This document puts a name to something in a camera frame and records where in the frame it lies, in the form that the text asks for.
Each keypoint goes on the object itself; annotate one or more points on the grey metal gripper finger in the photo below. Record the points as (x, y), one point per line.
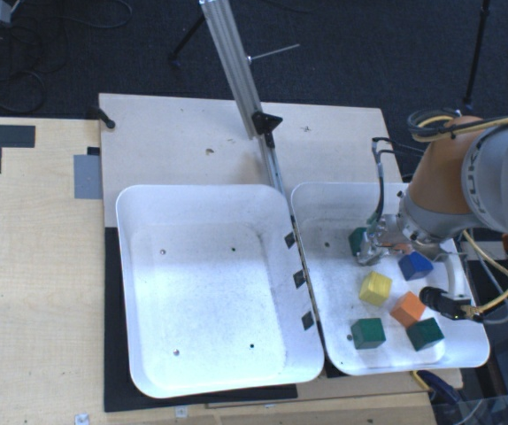
(378, 257)
(364, 255)

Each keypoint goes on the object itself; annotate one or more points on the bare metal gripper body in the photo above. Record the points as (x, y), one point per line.
(391, 235)

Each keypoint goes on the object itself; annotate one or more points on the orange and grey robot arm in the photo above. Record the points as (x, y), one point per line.
(448, 180)

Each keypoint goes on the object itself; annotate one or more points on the green cube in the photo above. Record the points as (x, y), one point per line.
(425, 334)
(367, 334)
(356, 239)

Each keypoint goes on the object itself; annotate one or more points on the yellow cube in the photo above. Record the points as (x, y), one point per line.
(375, 288)

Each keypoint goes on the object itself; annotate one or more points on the blue cube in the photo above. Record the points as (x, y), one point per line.
(414, 266)

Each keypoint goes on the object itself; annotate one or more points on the white plastic tray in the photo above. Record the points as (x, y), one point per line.
(210, 299)
(342, 290)

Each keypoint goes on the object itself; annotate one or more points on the orange cube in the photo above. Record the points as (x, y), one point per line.
(408, 309)

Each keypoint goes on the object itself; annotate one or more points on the pale wood board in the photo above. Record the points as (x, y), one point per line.
(183, 144)

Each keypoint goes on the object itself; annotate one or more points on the black cylinder on white bracket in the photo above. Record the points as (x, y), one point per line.
(446, 303)

